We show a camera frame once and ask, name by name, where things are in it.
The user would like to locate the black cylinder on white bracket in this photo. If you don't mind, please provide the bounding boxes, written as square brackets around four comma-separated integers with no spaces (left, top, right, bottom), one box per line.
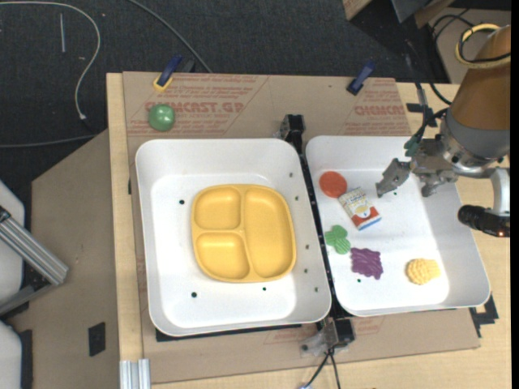
[457,167,511,239]

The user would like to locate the green ball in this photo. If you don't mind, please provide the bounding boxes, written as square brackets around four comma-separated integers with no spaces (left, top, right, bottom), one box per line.
[147,103,177,134]

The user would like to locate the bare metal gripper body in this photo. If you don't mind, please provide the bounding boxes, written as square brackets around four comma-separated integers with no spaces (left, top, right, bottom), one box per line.
[410,135,503,185]

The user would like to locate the thin black rod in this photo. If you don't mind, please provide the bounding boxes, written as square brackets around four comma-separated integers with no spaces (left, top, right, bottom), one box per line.
[297,152,337,320]

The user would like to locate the purple grapes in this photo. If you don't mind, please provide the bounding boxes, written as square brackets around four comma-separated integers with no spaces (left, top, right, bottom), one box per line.
[350,246,384,280]

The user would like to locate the brown cardboard board red print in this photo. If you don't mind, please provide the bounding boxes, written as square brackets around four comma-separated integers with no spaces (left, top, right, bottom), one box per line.
[121,71,483,385]

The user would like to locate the white and red carton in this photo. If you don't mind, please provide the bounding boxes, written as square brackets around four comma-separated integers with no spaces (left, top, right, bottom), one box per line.
[337,186,384,232]

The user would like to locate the orange round disc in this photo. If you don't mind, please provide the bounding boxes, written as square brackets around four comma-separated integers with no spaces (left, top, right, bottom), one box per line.
[318,170,349,199]

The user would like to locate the yellow divided plate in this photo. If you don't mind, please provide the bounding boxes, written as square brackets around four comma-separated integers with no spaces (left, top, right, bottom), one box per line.
[190,183,298,284]

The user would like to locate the yellow corn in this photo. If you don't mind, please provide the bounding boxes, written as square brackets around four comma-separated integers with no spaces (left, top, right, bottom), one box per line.
[405,258,442,286]

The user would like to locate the green broccoli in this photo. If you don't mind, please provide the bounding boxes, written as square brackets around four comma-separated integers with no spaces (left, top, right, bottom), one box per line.
[324,224,352,256]

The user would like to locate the white plastic tray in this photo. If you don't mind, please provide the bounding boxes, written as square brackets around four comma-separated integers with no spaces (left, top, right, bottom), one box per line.
[304,135,491,318]
[134,137,333,337]

